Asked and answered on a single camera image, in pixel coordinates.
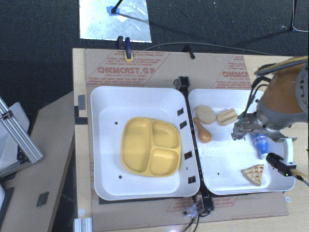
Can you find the brown cardboard board, red print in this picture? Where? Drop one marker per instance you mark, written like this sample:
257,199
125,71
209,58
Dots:
149,71

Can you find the blue and white bottle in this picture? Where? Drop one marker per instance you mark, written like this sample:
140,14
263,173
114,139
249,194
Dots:
261,145

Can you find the pizza slice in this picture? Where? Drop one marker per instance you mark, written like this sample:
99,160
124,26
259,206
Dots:
254,174

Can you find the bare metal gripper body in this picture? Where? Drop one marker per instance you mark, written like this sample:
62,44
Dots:
248,126

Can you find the black cylinder on white bracket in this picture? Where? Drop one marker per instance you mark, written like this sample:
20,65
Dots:
277,162

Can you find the white plastic tray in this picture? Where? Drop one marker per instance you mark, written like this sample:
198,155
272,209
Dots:
224,158
111,153

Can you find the yellow divided plate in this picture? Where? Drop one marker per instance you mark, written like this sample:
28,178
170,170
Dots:
137,146

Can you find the tan bread roll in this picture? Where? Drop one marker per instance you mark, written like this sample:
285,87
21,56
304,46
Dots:
227,117

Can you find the thin black rod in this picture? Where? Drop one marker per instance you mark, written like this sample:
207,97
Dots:
193,134

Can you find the tan round biscuit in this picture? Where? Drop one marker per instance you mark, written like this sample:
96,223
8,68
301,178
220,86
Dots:
205,114

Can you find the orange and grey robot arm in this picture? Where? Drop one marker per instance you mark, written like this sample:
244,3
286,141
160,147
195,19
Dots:
282,91

